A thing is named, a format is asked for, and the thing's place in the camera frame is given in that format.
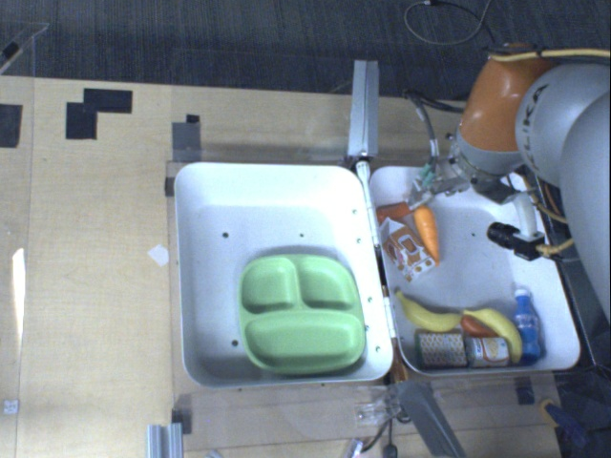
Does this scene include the yellow banana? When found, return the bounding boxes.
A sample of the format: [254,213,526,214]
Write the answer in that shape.
[394,289,464,333]
[461,306,524,364]

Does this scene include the red sausage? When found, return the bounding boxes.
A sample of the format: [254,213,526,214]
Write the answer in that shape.
[375,201,414,226]
[459,315,500,340]

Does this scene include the blue bottle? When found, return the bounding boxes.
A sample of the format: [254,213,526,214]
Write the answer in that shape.
[512,287,545,366]

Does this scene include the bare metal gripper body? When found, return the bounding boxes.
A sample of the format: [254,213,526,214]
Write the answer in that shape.
[421,146,480,198]

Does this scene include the white and orange carton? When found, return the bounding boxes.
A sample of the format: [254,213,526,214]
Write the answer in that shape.
[379,217,438,283]

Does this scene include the orange carrot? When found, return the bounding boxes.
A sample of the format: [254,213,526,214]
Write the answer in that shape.
[412,205,441,267]

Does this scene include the green divided plate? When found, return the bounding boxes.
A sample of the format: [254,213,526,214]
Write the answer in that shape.
[237,254,368,377]

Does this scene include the can with yellow label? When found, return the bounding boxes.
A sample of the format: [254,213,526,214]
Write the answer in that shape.
[463,335,513,369]

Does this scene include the black cylinder on white bracket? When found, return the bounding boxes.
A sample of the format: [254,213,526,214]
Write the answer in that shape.
[486,193,548,262]

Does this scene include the white plastic tray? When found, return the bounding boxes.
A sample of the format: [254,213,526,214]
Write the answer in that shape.
[173,161,395,389]
[369,164,582,377]

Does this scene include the can with patterned label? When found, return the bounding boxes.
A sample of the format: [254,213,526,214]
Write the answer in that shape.
[414,329,470,371]

